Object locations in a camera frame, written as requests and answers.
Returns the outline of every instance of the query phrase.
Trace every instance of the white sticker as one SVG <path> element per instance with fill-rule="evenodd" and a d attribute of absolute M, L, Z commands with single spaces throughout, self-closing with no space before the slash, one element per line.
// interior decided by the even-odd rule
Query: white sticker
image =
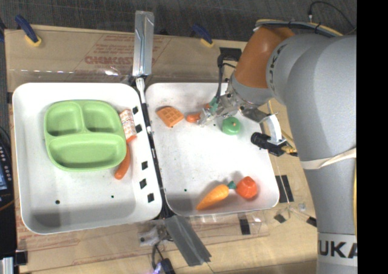
<path fill-rule="evenodd" d="M 342 266 L 358 266 L 355 235 L 318 234 L 318 261 Z"/>

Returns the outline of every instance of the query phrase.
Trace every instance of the plastic toy food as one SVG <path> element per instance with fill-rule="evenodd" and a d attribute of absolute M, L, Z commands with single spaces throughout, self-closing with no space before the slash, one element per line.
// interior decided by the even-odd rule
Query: plastic toy food
<path fill-rule="evenodd" d="M 246 176 L 237 183 L 236 192 L 245 199 L 253 198 L 258 192 L 256 182 L 250 176 Z"/>
<path fill-rule="evenodd" d="M 205 209 L 211 205 L 216 204 L 217 202 L 226 199 L 229 195 L 229 189 L 235 189 L 236 184 L 231 181 L 228 185 L 220 184 L 216 186 L 212 191 L 210 191 L 206 196 L 202 199 L 201 202 L 196 206 L 197 210 Z"/>
<path fill-rule="evenodd" d="M 191 115 L 187 115 L 186 116 L 186 121 L 187 122 L 196 122 L 199 119 L 201 119 L 201 113 L 200 112 L 192 113 Z"/>
<path fill-rule="evenodd" d="M 115 172 L 116 179 L 120 180 L 125 176 L 125 174 L 128 172 L 130 162 L 131 162 L 131 153 L 130 153 L 129 147 L 127 146 L 127 153 L 125 154 L 125 158 L 124 160 L 122 160 L 118 169 Z"/>
<path fill-rule="evenodd" d="M 116 167 L 127 150 L 117 110 L 105 101 L 55 102 L 44 115 L 44 138 L 51 162 L 72 172 Z"/>
<path fill-rule="evenodd" d="M 173 127 L 184 118 L 184 115 L 178 109 L 169 106 L 159 109 L 156 114 L 168 127 Z"/>
<path fill-rule="evenodd" d="M 241 129 L 240 121 L 234 116 L 223 120 L 222 122 L 222 131 L 228 135 L 236 135 Z"/>
<path fill-rule="evenodd" d="M 136 128 L 135 122 L 133 120 L 133 113 L 130 109 L 125 109 L 120 113 L 120 120 L 122 127 L 124 129 L 125 138 L 127 140 L 127 144 L 136 138 Z"/>

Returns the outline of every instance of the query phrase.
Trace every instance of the kuka logo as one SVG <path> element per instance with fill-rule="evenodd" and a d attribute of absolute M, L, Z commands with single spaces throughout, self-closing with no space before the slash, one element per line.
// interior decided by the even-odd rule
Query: kuka logo
<path fill-rule="evenodd" d="M 357 257 L 357 243 L 322 241 L 318 240 L 318 254 L 321 256 L 339 256 L 341 258 L 353 259 Z"/>

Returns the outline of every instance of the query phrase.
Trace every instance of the orange object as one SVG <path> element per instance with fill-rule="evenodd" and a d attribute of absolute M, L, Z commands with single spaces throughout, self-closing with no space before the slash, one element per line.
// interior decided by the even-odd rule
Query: orange object
<path fill-rule="evenodd" d="M 226 199 L 229 195 L 229 189 L 234 189 L 236 187 L 235 183 L 231 181 L 228 185 L 220 184 L 216 186 L 212 191 L 210 191 L 202 199 L 201 202 L 196 206 L 197 210 L 205 209 L 211 205 L 216 204 L 217 202 Z"/>
<path fill-rule="evenodd" d="M 136 138 L 137 134 L 135 122 L 133 120 L 132 110 L 125 109 L 123 112 L 120 113 L 120 119 L 128 144 L 131 140 Z"/>
<path fill-rule="evenodd" d="M 236 192 L 245 199 L 253 198 L 257 191 L 256 182 L 250 176 L 244 177 L 237 183 Z"/>
<path fill-rule="evenodd" d="M 200 112 L 193 113 L 193 114 L 191 114 L 191 115 L 187 115 L 187 116 L 186 116 L 186 121 L 187 121 L 187 122 L 196 122 L 196 121 L 198 121 L 199 119 L 201 119 L 201 113 L 200 113 Z"/>
<path fill-rule="evenodd" d="M 159 109 L 156 114 L 168 127 L 173 127 L 184 118 L 184 115 L 178 109 L 170 106 Z"/>
<path fill-rule="evenodd" d="M 278 44 L 293 35 L 287 27 L 260 27 L 249 39 L 237 63 L 236 80 L 247 87 L 266 89 L 267 62 Z"/>
<path fill-rule="evenodd" d="M 128 172 L 130 162 L 131 162 L 131 153 L 129 150 L 129 146 L 127 146 L 127 153 L 125 154 L 124 159 L 122 160 L 118 169 L 115 172 L 116 179 L 120 180 L 125 176 L 125 174 Z"/>

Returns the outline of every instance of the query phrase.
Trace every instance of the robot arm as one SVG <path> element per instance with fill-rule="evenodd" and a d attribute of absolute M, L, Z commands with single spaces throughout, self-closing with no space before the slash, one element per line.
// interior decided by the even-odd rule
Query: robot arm
<path fill-rule="evenodd" d="M 226 94 L 216 107 L 202 111 L 199 124 L 237 111 L 260 121 L 266 116 L 257 107 L 271 98 L 287 108 L 312 194 L 317 273 L 357 273 L 356 161 L 346 154 L 356 147 L 356 36 L 294 35 L 288 28 L 260 27 L 247 43 Z M 346 158 L 321 166 L 341 154 Z"/>

